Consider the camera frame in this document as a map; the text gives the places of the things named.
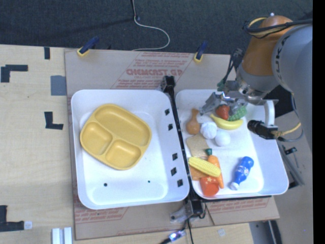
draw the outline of yellow banana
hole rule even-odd
[[[214,114],[211,114],[210,117],[215,121],[215,123],[217,124],[217,126],[219,128],[225,129],[225,130],[237,129],[244,123],[244,121],[242,119],[238,119],[236,121],[228,121],[228,120],[224,120],[220,117],[217,117]]]

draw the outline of yellow plate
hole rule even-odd
[[[91,156],[118,170],[134,167],[150,140],[150,127],[114,104],[97,108],[80,133],[80,143]]]

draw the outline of yellow corn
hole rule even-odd
[[[213,177],[218,177],[221,174],[219,167],[216,167],[212,163],[198,157],[190,157],[188,159],[188,164],[197,170],[200,170],[201,172]]]

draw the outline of white tray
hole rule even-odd
[[[152,131],[147,150],[129,170],[115,170],[101,163],[80,144],[79,135],[88,118],[108,103],[135,114]],[[104,209],[186,198],[189,182],[167,95],[158,90],[80,90],[72,96],[71,109],[78,196],[83,205]]]
[[[191,118],[191,110],[201,108],[213,92],[219,93],[216,90],[195,89],[182,90],[176,95],[177,112],[187,157],[191,154],[186,139],[192,135],[187,133],[185,126]],[[228,131],[231,136],[231,143],[228,146],[219,147],[214,139],[206,140],[213,154],[219,159],[224,189],[220,189],[213,197],[206,197],[202,193],[199,181],[193,180],[193,188],[202,198],[213,200],[278,195],[287,190],[288,178],[276,141],[262,139],[247,128],[247,122],[251,119],[265,120],[264,107],[249,104],[247,112],[243,118],[244,124],[238,129]],[[198,114],[198,122],[212,121],[210,114],[211,112],[202,116]],[[239,190],[234,191],[229,186],[233,180],[234,170],[244,156],[253,158],[254,166],[248,178],[240,184]]]

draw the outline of blue clamp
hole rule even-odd
[[[97,36],[91,38],[83,47],[77,50],[77,54],[80,57],[85,56],[88,54],[89,49],[93,48],[99,42],[99,40],[100,39]]]
[[[194,61],[195,61],[196,63],[200,63],[200,62],[202,61],[202,58],[203,58],[203,52],[204,52],[204,50],[207,48],[207,45],[208,45],[207,41],[204,41],[204,42],[200,45],[200,47],[197,49],[197,52],[196,52],[195,55],[194,55]]]

